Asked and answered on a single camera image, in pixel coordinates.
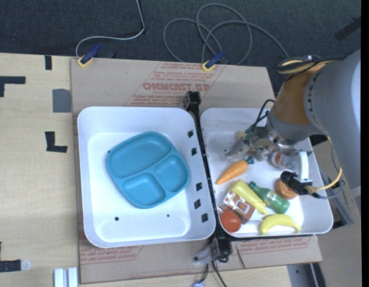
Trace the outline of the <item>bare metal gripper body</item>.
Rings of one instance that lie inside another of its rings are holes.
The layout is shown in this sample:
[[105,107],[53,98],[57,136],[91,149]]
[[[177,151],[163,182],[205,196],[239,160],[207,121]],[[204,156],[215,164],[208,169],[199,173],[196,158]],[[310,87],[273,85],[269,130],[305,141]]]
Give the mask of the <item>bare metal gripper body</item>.
[[245,145],[248,152],[264,155],[274,151],[283,151],[290,154],[295,151],[295,146],[286,144],[277,137],[272,137],[265,127],[249,128],[245,130]]

